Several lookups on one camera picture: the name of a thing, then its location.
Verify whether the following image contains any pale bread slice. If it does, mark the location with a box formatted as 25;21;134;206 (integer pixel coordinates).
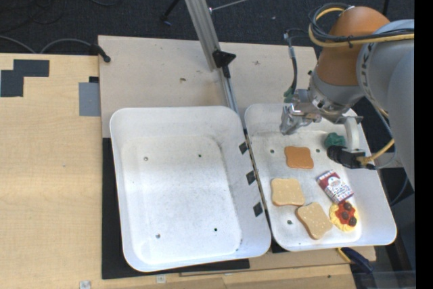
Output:
294;202;334;240
270;177;306;207

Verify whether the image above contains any pale wood board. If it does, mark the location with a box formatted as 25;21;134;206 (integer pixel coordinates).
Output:
97;35;377;277

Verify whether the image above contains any black cylinder on white bracket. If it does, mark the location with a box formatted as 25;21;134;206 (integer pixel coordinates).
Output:
326;114;367;169

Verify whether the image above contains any yellow spaghetti with meatballs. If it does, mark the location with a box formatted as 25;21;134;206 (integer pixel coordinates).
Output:
329;200;359;233

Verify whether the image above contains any brown toast slice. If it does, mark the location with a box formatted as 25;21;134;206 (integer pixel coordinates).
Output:
283;146;315;170

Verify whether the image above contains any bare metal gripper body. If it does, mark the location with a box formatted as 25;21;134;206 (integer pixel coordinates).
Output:
282;88;350;123

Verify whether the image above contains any white plastic tray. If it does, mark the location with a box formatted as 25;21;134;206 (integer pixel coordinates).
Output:
244;102;397;252
109;105;272;273

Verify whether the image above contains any red and white carton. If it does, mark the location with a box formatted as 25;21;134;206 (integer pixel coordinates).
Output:
316;170;355;204

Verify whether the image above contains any green broccoli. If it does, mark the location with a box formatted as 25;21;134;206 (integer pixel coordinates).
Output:
323;132;346;150

